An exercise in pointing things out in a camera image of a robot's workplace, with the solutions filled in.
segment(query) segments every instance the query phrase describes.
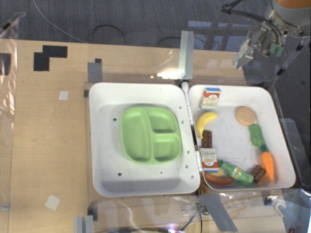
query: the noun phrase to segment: bottle label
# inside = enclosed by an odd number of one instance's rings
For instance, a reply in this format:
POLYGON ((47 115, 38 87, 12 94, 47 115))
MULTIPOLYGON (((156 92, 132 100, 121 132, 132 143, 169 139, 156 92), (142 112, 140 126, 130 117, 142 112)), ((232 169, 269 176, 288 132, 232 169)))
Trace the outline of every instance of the bottle label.
POLYGON ((242 174, 242 169, 240 169, 239 167, 236 167, 233 172, 232 172, 232 178, 237 180, 238 177, 240 177, 242 174))

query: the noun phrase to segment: dark floor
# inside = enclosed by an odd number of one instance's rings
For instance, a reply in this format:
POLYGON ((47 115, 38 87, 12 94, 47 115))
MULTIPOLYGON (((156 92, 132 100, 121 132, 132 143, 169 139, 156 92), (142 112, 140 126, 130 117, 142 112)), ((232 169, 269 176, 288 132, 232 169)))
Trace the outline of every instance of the dark floor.
MULTIPOLYGON (((226 15, 221 6, 232 0, 35 0, 43 15, 80 41, 131 46, 175 47, 182 30, 195 34, 195 48, 238 51, 250 28, 258 23, 226 15), (225 44, 219 38, 226 39, 225 44)), ((238 8, 263 16, 268 0, 246 0, 238 8)), ((19 37, 76 42, 40 15, 31 0, 0 0, 0 25, 16 12, 26 12, 19 37)), ((295 49, 289 40, 281 59, 258 56, 244 68, 249 84, 270 80, 295 49)), ((275 84, 283 116, 298 127, 310 160, 310 50, 303 49, 275 84)))

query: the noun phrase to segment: sausage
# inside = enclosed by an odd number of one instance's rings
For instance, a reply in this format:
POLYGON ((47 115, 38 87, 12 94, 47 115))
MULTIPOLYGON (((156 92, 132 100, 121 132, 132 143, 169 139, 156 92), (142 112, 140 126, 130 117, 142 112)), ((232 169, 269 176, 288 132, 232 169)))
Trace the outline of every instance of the sausage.
POLYGON ((229 185, 232 183, 231 178, 219 178, 207 172, 204 173, 204 177, 206 181, 211 182, 213 184, 217 184, 217 185, 229 185))

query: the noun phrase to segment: white paper square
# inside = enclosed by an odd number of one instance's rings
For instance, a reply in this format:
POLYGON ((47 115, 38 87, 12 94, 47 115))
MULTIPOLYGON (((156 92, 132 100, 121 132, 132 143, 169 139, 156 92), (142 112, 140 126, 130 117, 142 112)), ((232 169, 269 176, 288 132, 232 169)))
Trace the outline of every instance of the white paper square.
POLYGON ((59 94, 59 100, 68 100, 69 91, 61 91, 59 94))
POLYGON ((58 199, 57 197, 50 195, 48 200, 45 203, 45 206, 48 207, 49 209, 55 211, 56 208, 58 207, 58 204, 60 202, 60 199, 58 199))

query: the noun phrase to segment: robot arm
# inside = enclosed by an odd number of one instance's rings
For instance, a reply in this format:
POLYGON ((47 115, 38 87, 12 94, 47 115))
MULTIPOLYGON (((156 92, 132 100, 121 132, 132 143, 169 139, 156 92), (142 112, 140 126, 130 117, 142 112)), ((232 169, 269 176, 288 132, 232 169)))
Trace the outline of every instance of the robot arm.
POLYGON ((248 33, 232 61, 233 66, 240 69, 251 61, 254 50, 267 57, 271 54, 279 57, 287 35, 310 36, 310 13, 311 0, 271 0, 266 19, 257 32, 248 33))

